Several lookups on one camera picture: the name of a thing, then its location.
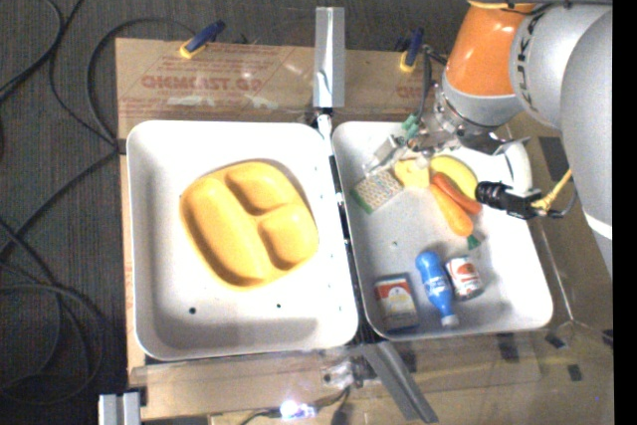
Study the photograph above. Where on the green and white checkered packet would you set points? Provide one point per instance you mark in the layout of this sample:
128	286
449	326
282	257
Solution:
378	190

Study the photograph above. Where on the red and white carton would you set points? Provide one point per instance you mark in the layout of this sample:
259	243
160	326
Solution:
395	303

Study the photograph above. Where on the black cylinder on white bracket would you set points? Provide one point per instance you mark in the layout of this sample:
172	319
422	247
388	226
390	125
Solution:
502	196

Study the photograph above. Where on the yellow divided plate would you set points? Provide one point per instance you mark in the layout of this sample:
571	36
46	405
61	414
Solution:
239	224

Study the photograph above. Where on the red and white can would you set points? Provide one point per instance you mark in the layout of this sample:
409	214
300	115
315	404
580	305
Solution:
465	278

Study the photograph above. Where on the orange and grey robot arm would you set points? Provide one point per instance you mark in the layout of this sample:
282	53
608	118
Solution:
552	64

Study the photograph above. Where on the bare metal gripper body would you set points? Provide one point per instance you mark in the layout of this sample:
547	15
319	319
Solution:
443	132

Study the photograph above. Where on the yellow banana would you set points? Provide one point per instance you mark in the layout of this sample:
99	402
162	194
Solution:
460	171

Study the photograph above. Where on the orange-red sausage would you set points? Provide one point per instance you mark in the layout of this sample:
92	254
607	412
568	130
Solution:
460	198

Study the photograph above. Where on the orange carrot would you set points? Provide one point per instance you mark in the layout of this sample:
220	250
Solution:
454	216

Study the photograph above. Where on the blue bottle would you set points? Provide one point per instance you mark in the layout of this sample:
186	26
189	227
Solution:
434	281

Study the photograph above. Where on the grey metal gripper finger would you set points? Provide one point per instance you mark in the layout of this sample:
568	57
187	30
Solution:
385	154
419	155

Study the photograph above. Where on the white plastic tray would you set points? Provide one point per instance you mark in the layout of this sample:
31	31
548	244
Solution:
164	234
413	229

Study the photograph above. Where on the yellow cheese slice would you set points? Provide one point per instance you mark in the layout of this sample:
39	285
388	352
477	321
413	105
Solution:
410	174

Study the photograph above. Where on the brown cardboard board, red print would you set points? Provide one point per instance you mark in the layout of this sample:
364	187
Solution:
209	82

